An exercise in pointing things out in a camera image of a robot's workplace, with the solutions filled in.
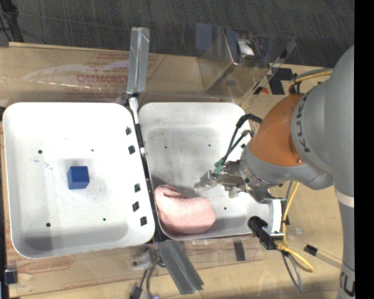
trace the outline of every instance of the yellow cable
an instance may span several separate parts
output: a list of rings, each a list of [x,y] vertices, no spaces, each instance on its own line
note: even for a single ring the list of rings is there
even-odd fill
[[[304,80],[309,80],[309,79],[315,78],[315,77],[323,77],[324,75],[331,75],[331,73],[332,73],[332,70],[327,70],[327,71],[321,71],[321,72],[317,72],[317,73],[304,75],[303,77],[293,79],[291,82],[289,82],[289,84],[287,86],[287,90],[290,90],[291,87],[293,87],[295,84],[301,83]]]
[[[280,240],[276,240],[274,243],[276,244],[278,250],[285,251],[288,254],[290,254],[292,260],[296,263],[296,265],[299,268],[301,268],[302,270],[304,270],[306,272],[313,272],[314,271],[314,267],[305,258],[303,258],[303,256],[301,256],[300,254],[298,254],[296,251],[292,250],[288,246],[288,243],[287,243],[287,228],[285,226],[285,221],[287,220],[287,214],[288,214],[289,208],[290,208],[290,206],[292,204],[292,200],[294,199],[295,194],[296,194],[296,192],[298,190],[298,186],[299,186],[299,182],[296,182],[295,186],[294,186],[294,189],[292,190],[292,193],[291,193],[291,195],[289,196],[289,198],[287,200],[287,204],[285,205],[284,215],[282,216],[282,233],[284,235],[283,238],[282,238],[282,242]],[[306,267],[304,265],[302,265],[301,263],[299,263],[297,261],[296,257],[301,262],[303,262]]]

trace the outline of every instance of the metal rod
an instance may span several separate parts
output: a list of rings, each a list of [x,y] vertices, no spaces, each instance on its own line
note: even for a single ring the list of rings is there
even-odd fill
[[[12,38],[16,42],[24,42],[21,29],[18,26],[18,9],[11,0],[0,0],[2,14],[6,18]]]

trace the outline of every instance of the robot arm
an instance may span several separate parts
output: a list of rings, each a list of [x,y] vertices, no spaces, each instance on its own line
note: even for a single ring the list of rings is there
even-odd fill
[[[265,247],[271,249],[272,237],[277,238],[275,232],[280,231],[281,208],[269,188],[290,180],[311,189],[333,184],[343,228],[339,298],[355,298],[353,63],[354,46],[341,57],[326,82],[305,95],[290,94],[270,110],[241,160],[208,171],[195,185],[196,190],[203,190],[222,184],[230,197],[246,191],[257,202],[272,202],[272,223],[266,223],[270,227],[264,234]]]

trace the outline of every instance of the white plastic tray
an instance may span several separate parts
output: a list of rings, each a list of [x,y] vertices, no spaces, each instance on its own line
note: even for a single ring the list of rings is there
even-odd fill
[[[152,238],[155,224],[126,108],[16,103],[4,112],[3,126],[11,237],[21,255],[112,249]],[[70,166],[88,166],[86,189],[68,189]]]
[[[161,227],[172,239],[202,239],[251,234],[247,226],[256,215],[268,221],[269,206],[258,204],[248,193],[229,198],[221,185],[195,193],[194,183],[214,169],[228,148],[238,119],[244,110],[232,103],[149,103],[139,113],[147,161],[153,187],[169,184],[189,197],[202,196],[211,201],[217,220],[204,234],[176,236]],[[249,122],[241,128],[250,130]],[[249,141],[248,136],[241,144]],[[229,156],[241,157],[238,146]]]

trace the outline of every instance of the gray carpet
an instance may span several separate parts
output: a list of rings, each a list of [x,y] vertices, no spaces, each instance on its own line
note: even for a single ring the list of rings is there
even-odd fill
[[[26,42],[128,50],[130,28],[151,29],[151,52],[194,55],[194,23],[297,38],[290,62],[333,67],[354,43],[355,0],[12,0]],[[0,32],[0,45],[7,44]],[[0,191],[0,234],[2,234]],[[0,240],[0,269],[2,261]]]

